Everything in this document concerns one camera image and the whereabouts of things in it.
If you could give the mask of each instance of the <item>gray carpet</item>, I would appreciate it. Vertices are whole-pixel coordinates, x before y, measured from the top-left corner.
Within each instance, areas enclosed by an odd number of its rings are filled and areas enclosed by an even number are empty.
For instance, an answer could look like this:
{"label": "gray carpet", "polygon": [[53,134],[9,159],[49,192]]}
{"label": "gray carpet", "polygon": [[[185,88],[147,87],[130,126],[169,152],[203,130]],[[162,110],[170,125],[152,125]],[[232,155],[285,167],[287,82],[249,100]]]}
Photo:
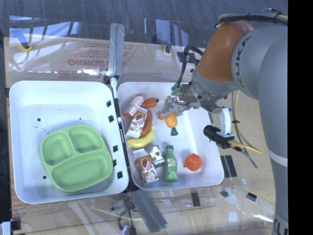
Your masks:
{"label": "gray carpet", "polygon": [[[156,36],[159,22],[175,21],[188,34],[188,44],[205,47],[219,15],[261,13],[273,8],[288,15],[288,0],[0,0],[0,29],[9,36],[10,16],[87,23],[80,36],[103,39],[110,23],[124,24],[125,41],[168,42]],[[174,39],[173,45],[184,45]],[[0,223],[9,220],[10,190],[4,54],[0,48]]]}

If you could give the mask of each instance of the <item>small orange fruit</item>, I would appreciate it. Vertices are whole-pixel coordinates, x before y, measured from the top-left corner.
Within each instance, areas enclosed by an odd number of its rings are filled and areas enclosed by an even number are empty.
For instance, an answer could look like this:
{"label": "small orange fruit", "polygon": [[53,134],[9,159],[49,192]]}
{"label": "small orange fruit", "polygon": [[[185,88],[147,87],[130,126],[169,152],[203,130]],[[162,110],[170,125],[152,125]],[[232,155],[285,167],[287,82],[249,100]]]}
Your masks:
{"label": "small orange fruit", "polygon": [[201,165],[201,158],[195,153],[189,155],[184,161],[184,166],[191,171],[199,170]]}
{"label": "small orange fruit", "polygon": [[165,119],[165,117],[163,117],[161,113],[157,116],[157,118],[160,119],[160,120],[164,120]]}

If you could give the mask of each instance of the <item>green bottle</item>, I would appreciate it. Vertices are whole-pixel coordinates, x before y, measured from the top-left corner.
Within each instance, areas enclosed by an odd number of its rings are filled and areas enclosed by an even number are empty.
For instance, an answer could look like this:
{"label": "green bottle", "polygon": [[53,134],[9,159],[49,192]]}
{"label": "green bottle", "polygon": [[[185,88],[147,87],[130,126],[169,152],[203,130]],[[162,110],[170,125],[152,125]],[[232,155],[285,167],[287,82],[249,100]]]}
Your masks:
{"label": "green bottle", "polygon": [[166,146],[166,166],[165,166],[165,181],[176,182],[177,176],[177,160],[173,154],[174,147],[172,145]]}

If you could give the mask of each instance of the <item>white tray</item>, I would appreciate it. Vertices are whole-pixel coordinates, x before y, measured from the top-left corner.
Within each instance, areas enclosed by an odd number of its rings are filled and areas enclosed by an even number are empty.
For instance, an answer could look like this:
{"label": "white tray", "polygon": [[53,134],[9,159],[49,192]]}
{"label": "white tray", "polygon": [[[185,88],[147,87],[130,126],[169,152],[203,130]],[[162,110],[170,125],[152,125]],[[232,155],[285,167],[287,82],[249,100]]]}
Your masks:
{"label": "white tray", "polygon": [[[117,194],[129,182],[111,90],[99,82],[21,81],[10,89],[15,191],[29,204]],[[56,130],[88,124],[106,142],[116,165],[111,176],[85,190],[66,193],[49,179],[40,154],[43,138]]]}
{"label": "white tray", "polygon": [[[141,94],[145,99],[151,97],[160,101],[155,108],[150,110],[153,113],[153,125],[155,126],[155,139],[145,148],[159,145],[163,154],[166,154],[165,147],[169,144],[174,146],[174,155],[178,162],[178,181],[168,183],[164,180],[164,167],[156,169],[159,180],[142,185],[134,165],[133,151],[136,149],[127,145],[132,177],[136,185],[145,190],[164,190],[173,188],[193,188],[218,185],[224,178],[224,170],[218,148],[214,142],[203,134],[203,129],[210,124],[208,112],[202,108],[185,111],[178,117],[176,129],[177,136],[171,136],[171,129],[165,125],[164,120],[159,120],[157,115],[163,107],[163,100],[171,94],[173,83],[164,82],[125,82],[118,89],[120,108],[123,110],[127,103],[136,95]],[[122,117],[125,132],[127,131],[131,118]],[[197,171],[190,171],[183,167],[184,159],[191,153],[201,157],[202,167]]]}

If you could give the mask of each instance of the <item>small carton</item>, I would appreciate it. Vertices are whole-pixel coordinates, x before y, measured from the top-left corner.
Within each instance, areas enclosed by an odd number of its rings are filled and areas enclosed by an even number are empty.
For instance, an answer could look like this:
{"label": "small carton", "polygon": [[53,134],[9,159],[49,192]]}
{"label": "small carton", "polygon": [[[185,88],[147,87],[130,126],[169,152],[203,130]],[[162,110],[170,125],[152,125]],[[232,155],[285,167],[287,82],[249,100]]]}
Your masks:
{"label": "small carton", "polygon": [[132,122],[126,132],[126,136],[130,138],[137,139],[140,137],[143,126],[145,125],[145,121],[147,118],[148,110],[139,107],[132,118]]}
{"label": "small carton", "polygon": [[134,159],[136,170],[143,185],[159,180],[151,156],[147,154],[145,149],[140,149],[134,152]]}
{"label": "small carton", "polygon": [[142,95],[137,95],[131,99],[131,101],[128,103],[128,105],[125,107],[125,109],[122,112],[122,115],[124,117],[132,117],[136,113],[136,111],[139,109],[139,107],[142,105],[144,101],[144,97]]}
{"label": "small carton", "polygon": [[166,164],[166,161],[158,145],[149,147],[146,152],[151,156],[155,168]]}

